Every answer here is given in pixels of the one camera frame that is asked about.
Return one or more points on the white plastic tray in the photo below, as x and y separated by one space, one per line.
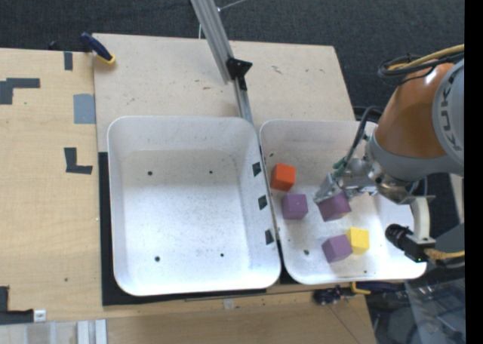
181 214
373 263

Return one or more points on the purple cube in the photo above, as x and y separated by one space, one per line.
335 207
294 206
336 249

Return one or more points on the yellow cube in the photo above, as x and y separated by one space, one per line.
359 240

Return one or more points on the orange cube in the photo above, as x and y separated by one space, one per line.
282 177

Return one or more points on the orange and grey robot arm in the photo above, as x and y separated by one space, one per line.
411 120

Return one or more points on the black cylinder on white bracket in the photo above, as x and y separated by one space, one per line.
409 241

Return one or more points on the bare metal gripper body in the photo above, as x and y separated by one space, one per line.
362 178

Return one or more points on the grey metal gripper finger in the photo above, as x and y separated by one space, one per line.
325 188
351 195

